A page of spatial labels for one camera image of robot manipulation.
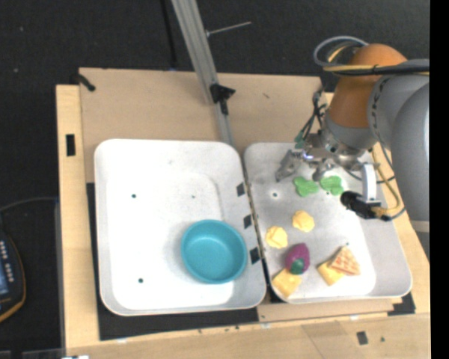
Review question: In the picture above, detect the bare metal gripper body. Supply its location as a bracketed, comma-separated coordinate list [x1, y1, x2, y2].
[301, 132, 365, 172]

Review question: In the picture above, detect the green toy lettuce leaf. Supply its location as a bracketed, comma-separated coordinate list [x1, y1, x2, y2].
[293, 176, 320, 198]
[320, 175, 345, 197]

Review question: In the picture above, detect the white plastic tray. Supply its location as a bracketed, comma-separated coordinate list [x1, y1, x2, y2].
[242, 141, 414, 305]
[93, 138, 268, 317]

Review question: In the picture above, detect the yellow ruffled toy crisp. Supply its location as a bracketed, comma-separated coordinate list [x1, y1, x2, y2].
[265, 225, 289, 249]
[291, 210, 316, 233]

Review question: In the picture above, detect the purple and green toy fruit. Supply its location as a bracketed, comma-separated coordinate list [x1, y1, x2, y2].
[284, 242, 311, 275]

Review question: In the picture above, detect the orange toy pizza slice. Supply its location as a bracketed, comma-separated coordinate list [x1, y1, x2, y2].
[328, 245, 361, 277]

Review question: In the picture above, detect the yellow square toy biscuit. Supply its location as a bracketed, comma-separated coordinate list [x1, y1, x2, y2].
[317, 260, 345, 287]
[271, 267, 303, 298]

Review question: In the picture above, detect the blue bowl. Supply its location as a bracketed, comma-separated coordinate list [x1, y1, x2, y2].
[180, 218, 248, 285]

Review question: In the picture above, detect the brown cardboard board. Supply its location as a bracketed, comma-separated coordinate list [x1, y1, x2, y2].
[77, 67, 405, 323]

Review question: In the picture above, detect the black cylinder on white bracket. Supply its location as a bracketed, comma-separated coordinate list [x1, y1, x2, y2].
[340, 163, 392, 222]

